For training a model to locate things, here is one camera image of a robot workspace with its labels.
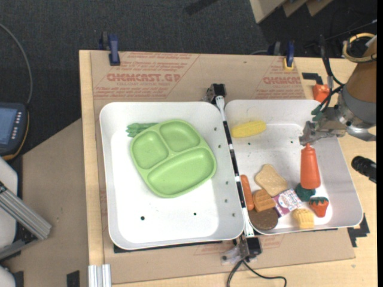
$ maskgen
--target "blue clamp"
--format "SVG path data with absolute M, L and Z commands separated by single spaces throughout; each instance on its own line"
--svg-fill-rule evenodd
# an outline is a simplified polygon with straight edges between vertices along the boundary
M 286 54 L 286 57 L 284 58 L 285 70 L 292 70 L 294 68 L 293 61 L 294 61 L 294 42 L 289 41 L 287 46 L 287 54 Z
M 118 55 L 118 39 L 116 34 L 103 32 L 99 40 L 100 50 L 110 50 L 109 63 L 111 66 L 120 66 L 120 56 Z

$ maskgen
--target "green plate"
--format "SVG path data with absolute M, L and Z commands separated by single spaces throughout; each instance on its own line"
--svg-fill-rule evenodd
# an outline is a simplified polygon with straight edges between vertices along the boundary
M 165 121 L 142 131 L 132 139 L 130 154 L 145 183 L 164 198 L 197 188 L 217 168 L 209 145 L 183 120 Z

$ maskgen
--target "wooden table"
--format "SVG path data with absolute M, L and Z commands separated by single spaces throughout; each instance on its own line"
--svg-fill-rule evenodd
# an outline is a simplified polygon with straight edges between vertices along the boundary
M 80 51 L 80 80 L 82 121 L 84 138 L 84 167 L 87 202 L 87 231 L 89 245 L 89 264 L 105 263 L 102 226 L 100 191 L 98 181 L 98 165 L 95 139 L 95 113 L 93 107 L 92 63 L 91 51 Z M 315 72 L 323 78 L 326 76 L 321 59 L 294 59 L 299 72 Z M 343 82 L 347 81 L 354 70 L 355 64 L 347 60 L 331 60 L 333 72 Z M 312 99 L 314 81 L 303 80 L 303 89 L 308 99 Z M 351 167 L 351 160 L 356 155 L 376 161 L 376 143 L 363 142 L 346 135 L 339 139 L 352 180 L 357 189 L 362 208 L 366 215 L 370 233 L 367 237 L 357 239 L 355 259 L 322 262 L 315 264 L 299 264 L 288 267 L 267 268 L 260 272 L 265 276 L 285 276 L 288 286 L 377 286 L 377 230 L 376 230 L 376 184 L 369 181 Z M 124 283 L 114 286 L 225 286 L 227 273 L 190 276 L 174 279 L 163 279 L 150 282 Z M 239 271 L 232 280 L 232 286 L 282 286 L 282 282 L 263 280 L 249 271 Z

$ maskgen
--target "blue screen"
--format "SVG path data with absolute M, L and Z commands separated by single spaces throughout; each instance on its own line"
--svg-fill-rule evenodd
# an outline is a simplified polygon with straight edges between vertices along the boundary
M 13 123 L 17 110 L 14 108 L 0 108 L 0 144 L 6 145 L 13 131 Z

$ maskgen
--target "black fabric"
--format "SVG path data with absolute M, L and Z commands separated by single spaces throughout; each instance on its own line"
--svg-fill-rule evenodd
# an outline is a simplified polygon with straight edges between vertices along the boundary
M 0 0 L 0 23 L 25 49 L 34 77 L 30 131 L 22 154 L 81 117 L 78 51 L 98 49 L 102 31 L 120 50 L 252 54 L 294 41 L 294 55 L 318 57 L 321 33 L 337 35 L 376 19 L 377 0 L 334 0 L 312 17 L 304 5 L 282 8 L 257 24 L 249 0 Z M 376 33 L 376 24 L 356 32 Z M 342 41 L 329 41 L 340 57 Z M 13 40 L 0 29 L 0 101 L 28 97 L 28 71 Z

